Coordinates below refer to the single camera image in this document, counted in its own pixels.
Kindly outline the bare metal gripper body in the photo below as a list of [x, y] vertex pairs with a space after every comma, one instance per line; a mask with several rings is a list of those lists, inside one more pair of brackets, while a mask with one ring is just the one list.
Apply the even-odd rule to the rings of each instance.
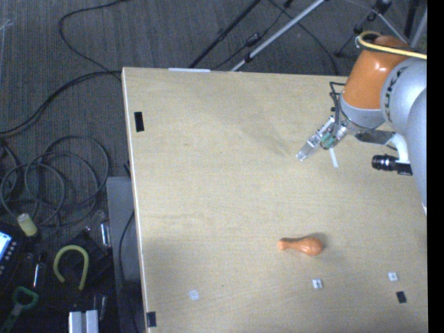
[[327, 121], [315, 132], [315, 145], [328, 150], [334, 148], [345, 136], [353, 135], [357, 126], [347, 118], [336, 120], [331, 115]]

